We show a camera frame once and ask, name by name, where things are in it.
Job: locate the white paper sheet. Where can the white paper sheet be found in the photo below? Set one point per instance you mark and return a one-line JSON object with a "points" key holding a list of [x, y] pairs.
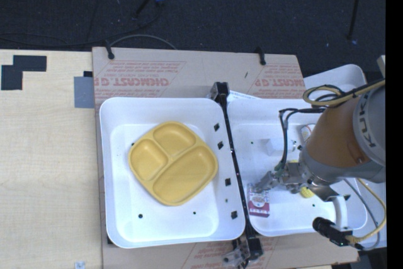
{"points": [[244, 95]]}

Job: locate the white plastic tray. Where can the white plastic tray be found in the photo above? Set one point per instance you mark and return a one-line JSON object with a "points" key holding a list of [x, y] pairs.
{"points": [[283, 217], [126, 223]]}

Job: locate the red and white packet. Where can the red and white packet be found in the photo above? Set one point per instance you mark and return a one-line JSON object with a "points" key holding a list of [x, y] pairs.
{"points": [[258, 203]]}

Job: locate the black cylinder on white bracket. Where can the black cylinder on white bracket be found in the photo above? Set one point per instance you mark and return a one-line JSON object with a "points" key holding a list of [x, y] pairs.
{"points": [[330, 231]]}

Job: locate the brown cardboard board red print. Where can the brown cardboard board red print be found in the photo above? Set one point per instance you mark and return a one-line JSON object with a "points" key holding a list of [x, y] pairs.
{"points": [[195, 72]]}

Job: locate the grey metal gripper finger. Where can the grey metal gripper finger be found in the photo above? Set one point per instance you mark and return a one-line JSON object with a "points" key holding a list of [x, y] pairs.
{"points": [[262, 186], [271, 175]]}

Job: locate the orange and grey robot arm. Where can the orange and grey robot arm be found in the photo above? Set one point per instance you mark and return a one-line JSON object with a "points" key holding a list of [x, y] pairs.
{"points": [[340, 141]]}

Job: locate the thin black rod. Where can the thin black rod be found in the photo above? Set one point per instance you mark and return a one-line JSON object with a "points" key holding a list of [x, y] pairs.
{"points": [[234, 154]]}

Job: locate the white block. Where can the white block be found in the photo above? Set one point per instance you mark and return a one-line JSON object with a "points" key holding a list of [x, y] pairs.
{"points": [[271, 146]]}

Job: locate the white and yellow packet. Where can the white and yellow packet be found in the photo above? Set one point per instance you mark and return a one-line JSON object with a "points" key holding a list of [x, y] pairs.
{"points": [[306, 132]]}

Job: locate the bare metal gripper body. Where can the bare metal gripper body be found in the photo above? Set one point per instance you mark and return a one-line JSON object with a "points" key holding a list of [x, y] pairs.
{"points": [[294, 174]]}

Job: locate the yellow toy corn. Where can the yellow toy corn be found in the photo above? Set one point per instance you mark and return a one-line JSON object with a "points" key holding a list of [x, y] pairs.
{"points": [[307, 192]]}

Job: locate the yellow divided plate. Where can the yellow divided plate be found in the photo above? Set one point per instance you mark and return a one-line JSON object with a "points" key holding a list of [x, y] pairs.
{"points": [[173, 163]]}

